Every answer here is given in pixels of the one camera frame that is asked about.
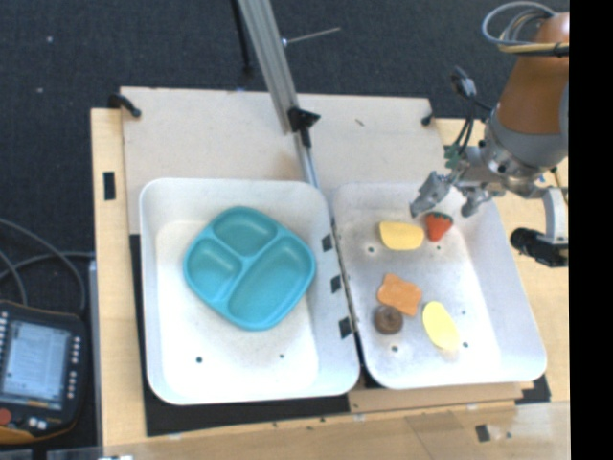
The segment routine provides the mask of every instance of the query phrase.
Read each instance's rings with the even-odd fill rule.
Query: metal pole
[[[289,121],[289,111],[298,108],[298,98],[270,0],[238,0],[238,4],[251,36],[266,87],[272,96],[281,128],[286,133],[295,131]],[[296,149],[306,181],[319,188],[310,147],[299,138],[296,141]]]

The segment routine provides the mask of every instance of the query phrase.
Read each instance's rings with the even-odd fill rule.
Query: brown round object
[[[375,328],[382,334],[396,334],[402,329],[402,313],[394,307],[381,305],[375,311]]]

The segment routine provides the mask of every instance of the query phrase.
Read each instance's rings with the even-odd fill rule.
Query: white tray
[[[305,297],[275,328],[244,331],[198,299],[182,262],[189,244],[233,206],[266,213],[301,237],[317,268]],[[236,403],[340,395],[359,375],[338,254],[319,191],[298,181],[163,178],[140,199],[141,256],[148,381],[174,404]]]
[[[414,251],[383,245],[378,234],[383,220],[424,226],[424,215],[412,219],[409,212],[419,187],[355,183],[340,187],[334,197],[338,248],[368,371],[396,389],[538,378],[545,350],[493,202],[463,218],[465,200],[453,190],[436,208],[455,221],[439,242],[426,239]],[[463,343],[456,352],[429,340],[420,311],[404,316],[400,333],[375,329],[376,292],[386,272],[422,289],[420,310],[428,301],[445,305]]]

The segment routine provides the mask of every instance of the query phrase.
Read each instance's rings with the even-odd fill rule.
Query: wooden table
[[[461,125],[459,120],[434,123],[444,143],[450,143]],[[498,455],[513,448],[533,449],[535,434],[543,448],[534,450],[531,458],[559,458],[563,451],[570,451],[568,269],[550,269],[519,255],[517,266],[548,354],[551,403],[515,406],[513,399],[531,386],[528,383],[399,394],[358,386],[350,392],[351,402],[359,404],[351,414],[147,437],[128,244],[122,112],[93,109],[91,127],[102,443],[107,454],[201,458],[202,451],[207,451],[215,458],[236,458],[237,452],[248,449],[250,458],[394,458],[406,457],[409,451],[415,458],[451,458],[445,455],[465,448],[472,458],[481,458],[478,455]],[[560,172],[565,178],[565,163]],[[109,198],[104,182],[110,173],[115,192]],[[540,202],[506,195],[496,203],[508,234],[518,226],[544,230]],[[483,425],[493,425],[504,438],[492,438],[495,434],[490,433],[489,441],[480,442],[475,427]],[[436,440],[437,434],[444,434],[444,444]],[[505,441],[510,436],[514,441]]]

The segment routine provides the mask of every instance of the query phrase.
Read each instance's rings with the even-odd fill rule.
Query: red strawberry
[[[425,216],[428,240],[438,242],[453,225],[453,218],[445,213],[431,212]]]

